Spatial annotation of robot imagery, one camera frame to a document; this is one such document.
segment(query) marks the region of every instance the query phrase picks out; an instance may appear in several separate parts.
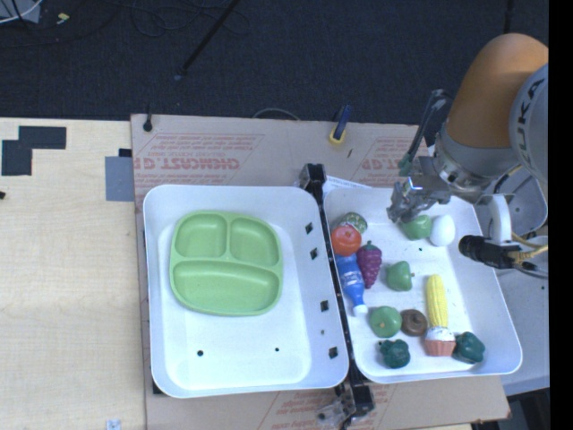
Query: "chocolate donut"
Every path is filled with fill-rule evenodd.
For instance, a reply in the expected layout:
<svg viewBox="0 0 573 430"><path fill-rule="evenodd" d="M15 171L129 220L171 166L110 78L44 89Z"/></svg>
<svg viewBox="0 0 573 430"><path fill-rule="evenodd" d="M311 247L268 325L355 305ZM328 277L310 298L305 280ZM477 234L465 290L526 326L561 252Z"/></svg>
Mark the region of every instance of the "chocolate donut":
<svg viewBox="0 0 573 430"><path fill-rule="evenodd" d="M422 336L428 329L428 319L417 309L406 309L402 315L401 330L410 336Z"/></svg>

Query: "white cord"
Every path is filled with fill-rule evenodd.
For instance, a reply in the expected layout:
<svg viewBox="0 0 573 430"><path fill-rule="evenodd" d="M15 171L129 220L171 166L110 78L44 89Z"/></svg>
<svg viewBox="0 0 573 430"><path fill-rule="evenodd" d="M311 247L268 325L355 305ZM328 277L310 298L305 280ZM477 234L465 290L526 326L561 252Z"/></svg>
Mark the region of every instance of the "white cord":
<svg viewBox="0 0 573 430"><path fill-rule="evenodd" d="M20 16L23 17L27 14L30 14L32 11L34 11L36 9L36 7L41 4L44 0L38 0L35 4L33 4L30 8L28 8L24 13L20 13ZM0 19L0 24L4 24L5 22L10 22L10 21L16 21L20 19L20 17L18 15L16 16L12 16L9 18L5 18L5 19Z"/></svg>

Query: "toy corn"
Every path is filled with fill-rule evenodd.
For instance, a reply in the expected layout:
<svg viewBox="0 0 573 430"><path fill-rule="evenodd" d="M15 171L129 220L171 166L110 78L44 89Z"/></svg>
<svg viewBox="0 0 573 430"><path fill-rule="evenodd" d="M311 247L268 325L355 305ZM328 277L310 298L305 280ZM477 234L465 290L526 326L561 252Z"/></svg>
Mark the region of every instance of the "toy corn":
<svg viewBox="0 0 573 430"><path fill-rule="evenodd" d="M449 357L456 347L456 338L448 329L448 301L441 276L432 274L426 283L426 300L430 328L423 342L432 357Z"/></svg>

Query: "white egg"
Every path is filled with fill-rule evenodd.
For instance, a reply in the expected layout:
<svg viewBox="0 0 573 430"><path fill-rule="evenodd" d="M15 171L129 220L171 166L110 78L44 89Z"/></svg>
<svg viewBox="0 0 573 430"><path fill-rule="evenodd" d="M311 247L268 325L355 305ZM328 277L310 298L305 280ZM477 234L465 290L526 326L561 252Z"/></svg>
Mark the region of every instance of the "white egg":
<svg viewBox="0 0 573 430"><path fill-rule="evenodd" d="M437 247L443 247L452 243L456 237L456 224L450 215L440 215L432 221L430 241Z"/></svg>

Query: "blue bottle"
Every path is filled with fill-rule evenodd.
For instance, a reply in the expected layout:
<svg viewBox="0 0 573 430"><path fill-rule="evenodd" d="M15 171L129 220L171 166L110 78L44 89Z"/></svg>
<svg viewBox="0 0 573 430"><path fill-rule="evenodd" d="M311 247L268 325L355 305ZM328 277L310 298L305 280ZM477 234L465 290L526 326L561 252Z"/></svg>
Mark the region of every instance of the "blue bottle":
<svg viewBox="0 0 573 430"><path fill-rule="evenodd" d="M352 300L354 313L368 313L368 307L363 300L364 279L356 262L356 254L349 256L335 254L334 260L337 264L340 287L342 287L342 292Z"/></svg>

